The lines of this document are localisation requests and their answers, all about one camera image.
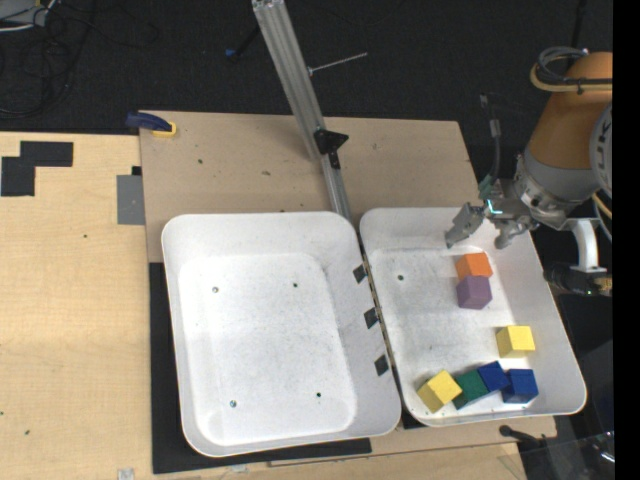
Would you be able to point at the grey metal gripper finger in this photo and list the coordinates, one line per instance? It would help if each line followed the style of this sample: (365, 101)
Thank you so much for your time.
(509, 234)
(462, 225)

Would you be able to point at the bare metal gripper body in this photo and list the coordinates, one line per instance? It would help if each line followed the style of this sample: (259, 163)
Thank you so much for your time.
(517, 205)

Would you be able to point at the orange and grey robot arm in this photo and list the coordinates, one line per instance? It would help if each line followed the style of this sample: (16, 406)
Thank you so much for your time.
(565, 133)

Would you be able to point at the orange cube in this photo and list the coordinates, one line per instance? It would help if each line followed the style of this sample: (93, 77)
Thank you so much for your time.
(473, 264)

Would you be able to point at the purple cube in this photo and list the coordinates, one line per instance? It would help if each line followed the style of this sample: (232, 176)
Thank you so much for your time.
(473, 293)

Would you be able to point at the white plastic tray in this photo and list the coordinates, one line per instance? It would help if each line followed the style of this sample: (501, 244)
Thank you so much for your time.
(270, 348)
(430, 318)

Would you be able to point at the yellow cube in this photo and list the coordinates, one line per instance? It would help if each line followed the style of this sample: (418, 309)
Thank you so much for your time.
(439, 390)
(515, 340)

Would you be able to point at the blue cube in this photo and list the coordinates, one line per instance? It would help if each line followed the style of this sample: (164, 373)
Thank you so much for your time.
(494, 375)
(521, 385)

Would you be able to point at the green cube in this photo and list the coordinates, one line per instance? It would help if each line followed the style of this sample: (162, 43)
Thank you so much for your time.
(470, 388)

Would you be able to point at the brown cardboard board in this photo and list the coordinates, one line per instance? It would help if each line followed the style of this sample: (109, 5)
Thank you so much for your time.
(240, 168)

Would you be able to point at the black cylinder on white bracket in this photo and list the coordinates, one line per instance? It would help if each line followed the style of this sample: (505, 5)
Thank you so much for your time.
(587, 248)

